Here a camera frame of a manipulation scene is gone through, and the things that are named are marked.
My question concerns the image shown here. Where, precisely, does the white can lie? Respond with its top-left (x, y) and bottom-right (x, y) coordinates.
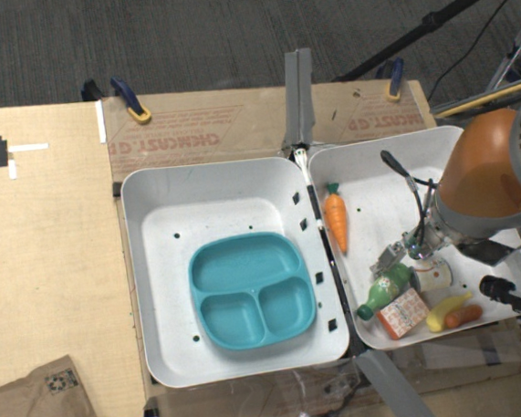
top-left (407, 255), bottom-right (455, 295)

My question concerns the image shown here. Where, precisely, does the orange and white carton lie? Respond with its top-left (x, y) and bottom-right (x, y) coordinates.
top-left (373, 285), bottom-right (434, 343)

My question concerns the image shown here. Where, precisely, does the green bottle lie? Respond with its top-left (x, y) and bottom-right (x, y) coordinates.
top-left (350, 261), bottom-right (421, 323)

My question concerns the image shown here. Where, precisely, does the yellow banana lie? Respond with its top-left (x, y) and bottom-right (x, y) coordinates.
top-left (423, 291), bottom-right (477, 335)

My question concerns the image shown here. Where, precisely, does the orange sausage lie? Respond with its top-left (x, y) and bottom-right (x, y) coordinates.
top-left (443, 303), bottom-right (485, 330)

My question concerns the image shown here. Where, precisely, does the black cylinder on white bracket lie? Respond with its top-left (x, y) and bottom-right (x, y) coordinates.
top-left (478, 271), bottom-right (521, 321)

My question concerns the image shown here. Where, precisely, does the brown cardboard board red print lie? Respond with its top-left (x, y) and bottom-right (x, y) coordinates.
top-left (101, 58), bottom-right (521, 417)

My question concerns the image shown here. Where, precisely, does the white plastic tray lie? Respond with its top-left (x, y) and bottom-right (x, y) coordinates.
top-left (118, 150), bottom-right (355, 393)
top-left (304, 118), bottom-right (521, 358)

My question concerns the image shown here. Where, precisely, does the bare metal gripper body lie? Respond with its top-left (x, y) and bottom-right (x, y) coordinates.
top-left (400, 217), bottom-right (460, 263)

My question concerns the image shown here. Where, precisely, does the blue divided plate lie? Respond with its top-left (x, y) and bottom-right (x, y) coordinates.
top-left (184, 226), bottom-right (322, 356)

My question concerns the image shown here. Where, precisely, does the orange carrot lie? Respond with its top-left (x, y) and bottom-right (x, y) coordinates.
top-left (320, 181), bottom-right (353, 257)

